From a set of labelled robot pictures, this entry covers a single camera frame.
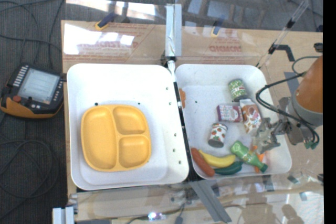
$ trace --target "green bottle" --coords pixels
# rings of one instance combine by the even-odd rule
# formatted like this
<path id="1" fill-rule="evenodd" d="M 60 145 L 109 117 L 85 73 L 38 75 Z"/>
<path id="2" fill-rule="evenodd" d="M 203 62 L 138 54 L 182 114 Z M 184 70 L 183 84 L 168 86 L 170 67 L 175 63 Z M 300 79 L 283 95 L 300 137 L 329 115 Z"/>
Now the green bottle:
<path id="1" fill-rule="evenodd" d="M 230 148 L 231 152 L 235 154 L 244 163 L 257 166 L 260 171 L 264 172 L 268 168 L 267 164 L 262 163 L 255 152 L 244 146 L 241 141 L 236 141 Z"/>

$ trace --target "yellow banana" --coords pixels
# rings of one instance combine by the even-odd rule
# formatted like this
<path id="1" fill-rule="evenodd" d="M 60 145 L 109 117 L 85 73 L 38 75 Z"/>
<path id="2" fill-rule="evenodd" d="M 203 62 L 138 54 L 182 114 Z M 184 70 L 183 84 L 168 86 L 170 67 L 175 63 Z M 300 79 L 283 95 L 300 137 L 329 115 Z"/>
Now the yellow banana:
<path id="1" fill-rule="evenodd" d="M 202 150 L 198 150 L 198 151 L 202 155 L 203 159 L 208 165 L 211 165 L 217 168 L 228 167 L 236 160 L 235 154 L 228 154 L 223 157 L 216 157 L 214 155 L 207 154 L 203 152 Z"/>

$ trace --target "white tray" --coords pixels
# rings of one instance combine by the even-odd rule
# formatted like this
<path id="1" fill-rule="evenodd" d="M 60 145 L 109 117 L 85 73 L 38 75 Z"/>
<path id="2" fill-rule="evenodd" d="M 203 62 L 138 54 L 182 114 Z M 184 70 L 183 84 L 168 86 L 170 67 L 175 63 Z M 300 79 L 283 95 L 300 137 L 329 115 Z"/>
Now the white tray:
<path id="1" fill-rule="evenodd" d="M 80 63 L 67 73 L 70 163 L 73 182 L 84 190 L 182 182 L 189 166 L 172 77 L 155 65 Z M 98 104 L 128 104 L 148 121 L 152 154 L 142 167 L 100 172 L 85 161 L 80 138 L 84 112 Z"/>
<path id="2" fill-rule="evenodd" d="M 275 112 L 264 108 L 255 99 L 256 92 L 267 84 L 264 74 L 258 68 L 248 65 L 181 65 L 176 69 L 176 79 L 178 87 L 182 88 L 186 95 L 183 115 L 190 147 L 200 148 L 215 156 L 231 154 L 230 147 L 236 140 L 250 147 L 251 136 L 246 134 L 243 123 L 225 124 L 228 130 L 223 148 L 213 148 L 207 143 L 212 124 L 218 122 L 216 107 L 219 104 L 239 105 L 232 102 L 228 88 L 230 81 L 238 78 L 243 80 L 249 98 L 258 105 L 261 117 L 270 117 L 271 123 L 278 120 Z M 268 90 L 261 94 L 261 98 L 273 104 Z M 281 135 L 277 136 L 277 139 L 281 146 L 265 153 L 264 162 L 268 165 L 268 169 L 263 173 L 265 175 L 286 173 L 291 168 L 292 159 L 285 137 Z M 224 177 L 221 175 L 208 177 L 195 163 L 193 165 L 195 171 L 203 178 Z M 243 165 L 239 173 L 225 177 L 255 175 L 260 173 L 257 174 L 253 166 Z"/>

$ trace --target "toy banana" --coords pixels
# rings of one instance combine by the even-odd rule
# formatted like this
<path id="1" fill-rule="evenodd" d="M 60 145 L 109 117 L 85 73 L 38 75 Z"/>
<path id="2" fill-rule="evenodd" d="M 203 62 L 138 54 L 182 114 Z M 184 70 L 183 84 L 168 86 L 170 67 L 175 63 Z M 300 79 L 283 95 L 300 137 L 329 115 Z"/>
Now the toy banana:
<path id="1" fill-rule="evenodd" d="M 223 168 L 230 166 L 236 159 L 235 154 L 228 154 L 224 157 L 216 157 L 211 154 L 207 154 L 203 152 L 202 150 L 198 150 L 199 153 L 202 155 L 203 159 L 207 162 L 208 165 L 217 167 L 217 168 Z"/>
<path id="2" fill-rule="evenodd" d="M 242 166 L 243 166 L 243 162 L 242 161 L 237 161 L 237 162 L 232 163 L 228 167 L 216 168 L 214 170 L 215 170 L 216 174 L 233 175 L 233 174 L 239 172 L 242 169 Z"/>

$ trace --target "yellow plate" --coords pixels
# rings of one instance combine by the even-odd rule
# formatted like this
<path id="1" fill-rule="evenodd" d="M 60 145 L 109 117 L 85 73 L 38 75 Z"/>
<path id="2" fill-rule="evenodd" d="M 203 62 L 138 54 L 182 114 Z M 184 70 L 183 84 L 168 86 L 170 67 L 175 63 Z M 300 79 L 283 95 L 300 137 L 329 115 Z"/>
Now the yellow plate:
<path id="1" fill-rule="evenodd" d="M 143 166 L 151 156 L 151 137 L 145 115 L 131 105 L 98 105 L 81 121 L 86 162 L 105 172 Z"/>

